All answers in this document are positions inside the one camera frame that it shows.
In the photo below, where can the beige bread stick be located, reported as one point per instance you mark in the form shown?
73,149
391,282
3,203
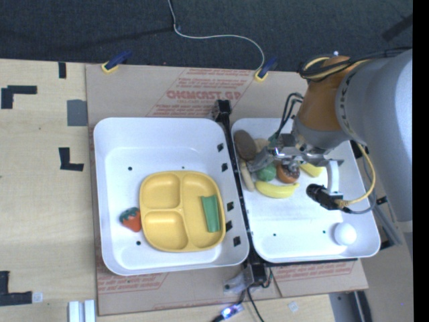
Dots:
248,179

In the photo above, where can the brown potato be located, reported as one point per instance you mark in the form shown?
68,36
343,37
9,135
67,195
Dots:
245,144

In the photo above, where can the yellow divided plate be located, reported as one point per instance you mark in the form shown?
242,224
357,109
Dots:
161,193

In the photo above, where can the yellow banana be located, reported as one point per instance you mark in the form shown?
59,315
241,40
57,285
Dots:
311,170
276,190

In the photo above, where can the white plastic tray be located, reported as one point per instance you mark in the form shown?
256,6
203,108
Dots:
157,139
295,223

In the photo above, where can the green celery stick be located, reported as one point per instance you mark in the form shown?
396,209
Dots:
211,213

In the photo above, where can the thin black rod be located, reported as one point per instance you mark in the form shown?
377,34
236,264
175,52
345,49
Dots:
238,186

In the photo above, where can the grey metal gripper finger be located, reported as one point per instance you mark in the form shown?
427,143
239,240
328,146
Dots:
292,167
263,159

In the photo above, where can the red strawberry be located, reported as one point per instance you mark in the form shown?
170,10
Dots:
131,219

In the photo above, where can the brown cardboard board red print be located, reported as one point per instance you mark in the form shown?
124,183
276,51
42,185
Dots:
134,92

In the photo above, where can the white egg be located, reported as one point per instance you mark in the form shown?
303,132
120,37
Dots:
345,234

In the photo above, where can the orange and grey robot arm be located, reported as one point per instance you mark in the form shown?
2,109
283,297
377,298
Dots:
375,112

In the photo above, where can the brown doughnut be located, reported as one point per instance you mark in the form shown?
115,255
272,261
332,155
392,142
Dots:
287,177

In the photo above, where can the green round fruit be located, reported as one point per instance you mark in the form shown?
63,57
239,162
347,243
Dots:
266,174

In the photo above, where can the beige biscuit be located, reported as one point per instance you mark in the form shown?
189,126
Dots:
261,144

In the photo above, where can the black cylinder on white bracket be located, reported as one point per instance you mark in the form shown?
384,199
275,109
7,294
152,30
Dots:
323,195

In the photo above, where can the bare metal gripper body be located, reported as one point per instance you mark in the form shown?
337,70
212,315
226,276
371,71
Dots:
303,151

